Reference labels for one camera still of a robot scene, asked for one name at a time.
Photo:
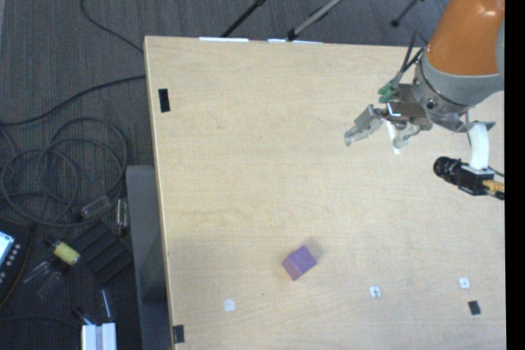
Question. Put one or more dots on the black ribbed box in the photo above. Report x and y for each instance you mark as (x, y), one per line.
(102, 252)

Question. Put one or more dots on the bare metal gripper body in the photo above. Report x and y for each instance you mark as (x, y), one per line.
(410, 108)

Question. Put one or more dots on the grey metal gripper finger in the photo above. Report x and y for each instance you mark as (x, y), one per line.
(366, 123)
(404, 135)

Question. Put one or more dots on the purple cube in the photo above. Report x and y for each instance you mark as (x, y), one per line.
(300, 262)

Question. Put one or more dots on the yellow cylinder connector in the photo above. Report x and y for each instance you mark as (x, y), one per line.
(65, 253)

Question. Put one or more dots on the black cylinder on white bracket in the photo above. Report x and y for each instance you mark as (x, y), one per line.
(471, 176)

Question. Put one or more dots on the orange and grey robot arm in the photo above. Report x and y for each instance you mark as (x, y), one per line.
(463, 33)

